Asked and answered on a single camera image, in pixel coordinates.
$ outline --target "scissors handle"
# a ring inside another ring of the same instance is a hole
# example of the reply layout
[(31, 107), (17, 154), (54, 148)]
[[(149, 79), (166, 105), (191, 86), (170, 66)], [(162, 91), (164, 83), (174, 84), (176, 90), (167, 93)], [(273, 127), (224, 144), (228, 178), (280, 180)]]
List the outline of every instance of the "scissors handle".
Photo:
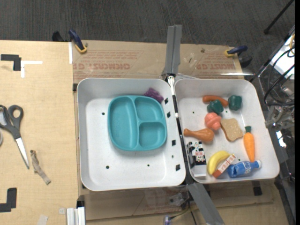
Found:
[(0, 121), (0, 128), (4, 128), (4, 129), (8, 130), (13, 135), (14, 139), (20, 138), (21, 134), (20, 134), (19, 130), (15, 126), (13, 126), (10, 122), (10, 115), (8, 113), (8, 109), (5, 106), (0, 105), (0, 112), (1, 111), (3, 112), (4, 123)]
[[(14, 111), (15, 110), (18, 110), (20, 112), (18, 117), (14, 116)], [(18, 105), (11, 105), (8, 108), (8, 114), (9, 114), (11, 120), (13, 121), (14, 127), (20, 131), (20, 123), (21, 123), (21, 120), (22, 120), (23, 115), (24, 115), (23, 109)]]

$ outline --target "toy bread slice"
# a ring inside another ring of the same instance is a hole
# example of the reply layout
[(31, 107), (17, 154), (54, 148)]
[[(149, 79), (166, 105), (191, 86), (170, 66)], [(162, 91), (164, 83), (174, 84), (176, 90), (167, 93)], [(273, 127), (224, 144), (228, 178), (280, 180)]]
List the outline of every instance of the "toy bread slice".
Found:
[(233, 142), (234, 140), (243, 137), (243, 131), (235, 118), (222, 119), (220, 123), (228, 141)]

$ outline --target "teal divided plate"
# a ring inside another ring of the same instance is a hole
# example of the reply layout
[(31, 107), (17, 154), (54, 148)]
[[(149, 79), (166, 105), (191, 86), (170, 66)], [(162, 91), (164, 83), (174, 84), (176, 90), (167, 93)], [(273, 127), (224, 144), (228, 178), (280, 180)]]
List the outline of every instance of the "teal divided plate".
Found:
[(119, 149), (157, 149), (167, 138), (164, 110), (151, 97), (116, 97), (108, 107), (108, 131), (112, 143)]

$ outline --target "yellow banana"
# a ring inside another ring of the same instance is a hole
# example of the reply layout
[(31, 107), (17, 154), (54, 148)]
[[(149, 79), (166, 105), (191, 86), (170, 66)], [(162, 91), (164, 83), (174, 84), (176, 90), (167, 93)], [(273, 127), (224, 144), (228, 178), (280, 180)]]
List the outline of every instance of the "yellow banana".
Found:
[(223, 150), (214, 153), (207, 162), (208, 173), (210, 175), (212, 175), (215, 172), (215, 170), (217, 169), (217, 165), (220, 162), (226, 160), (229, 156), (230, 156), (230, 154)]

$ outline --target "green bell pepper toy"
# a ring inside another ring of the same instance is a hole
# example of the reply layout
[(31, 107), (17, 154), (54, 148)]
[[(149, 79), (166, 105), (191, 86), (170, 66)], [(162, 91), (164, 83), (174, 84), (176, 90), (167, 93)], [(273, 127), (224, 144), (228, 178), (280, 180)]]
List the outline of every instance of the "green bell pepper toy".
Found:
[(231, 97), (228, 98), (228, 104), (229, 104), (229, 109), (237, 111), (242, 106), (242, 97), (232, 95)]
[(220, 113), (224, 111), (224, 108), (220, 100), (217, 99), (210, 102), (210, 104), (207, 106), (207, 111), (209, 113), (216, 113), (217, 115), (220, 115)]

